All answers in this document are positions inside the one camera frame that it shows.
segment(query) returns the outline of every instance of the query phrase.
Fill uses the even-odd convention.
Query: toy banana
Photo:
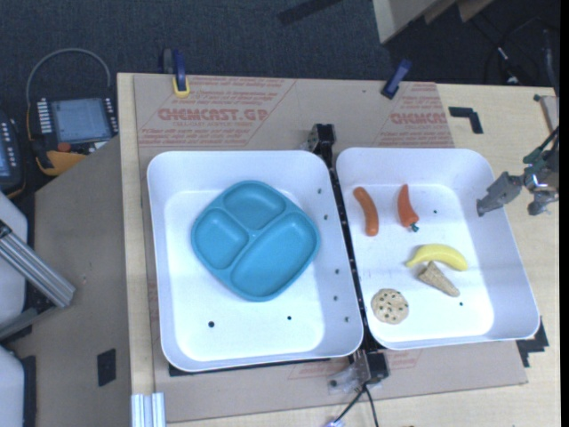
[[[466,259],[459,251],[443,244],[420,246],[414,257],[406,262],[405,266],[412,267],[419,262],[429,261],[444,262],[456,270],[466,270],[469,268]]]

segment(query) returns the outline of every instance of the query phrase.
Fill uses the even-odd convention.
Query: blue clamp
[[[389,81],[383,86],[383,89],[381,90],[381,94],[383,96],[388,97],[390,100],[393,99],[393,97],[397,93],[397,90],[399,90],[399,83],[403,81],[403,78],[411,69],[411,65],[412,63],[410,60],[407,59],[401,60],[399,66],[397,67],[396,72],[389,79]]]
[[[186,98],[189,95],[189,80],[186,76],[184,57],[178,49],[173,50],[172,60],[174,66],[174,78],[172,79],[174,93],[178,98]]]

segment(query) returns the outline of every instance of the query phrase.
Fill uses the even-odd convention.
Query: white tray
[[[194,220],[239,181],[263,181],[318,227],[315,260],[282,294],[249,302],[197,259]],[[363,338],[328,170],[317,156],[291,151],[175,151],[148,166],[161,343],[188,372],[347,356]]]
[[[349,220],[366,316],[374,338],[405,350],[534,335],[539,313],[503,209],[477,215],[476,199],[494,181],[491,167],[467,149],[347,149],[337,172]],[[398,219],[397,195],[410,186],[420,216],[418,232]],[[364,233],[363,211],[353,196],[362,186],[380,216],[375,237]],[[465,272],[439,268],[460,289],[448,296],[417,279],[424,264],[405,266],[424,244],[447,244],[467,259]],[[382,288],[400,291],[409,316],[398,325],[380,322],[371,299]]]

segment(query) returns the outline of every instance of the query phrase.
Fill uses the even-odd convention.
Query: orange carrot
[[[411,227],[415,232],[419,230],[417,227],[417,222],[419,221],[419,215],[413,210],[411,205],[411,199],[409,198],[409,185],[405,184],[399,191],[399,197],[397,198],[397,210],[399,211],[399,220],[403,226]]]
[[[364,209],[365,216],[365,234],[368,236],[375,236],[380,230],[380,219],[377,215],[377,209],[373,203],[372,197],[363,187],[354,189],[354,196],[357,202]]]

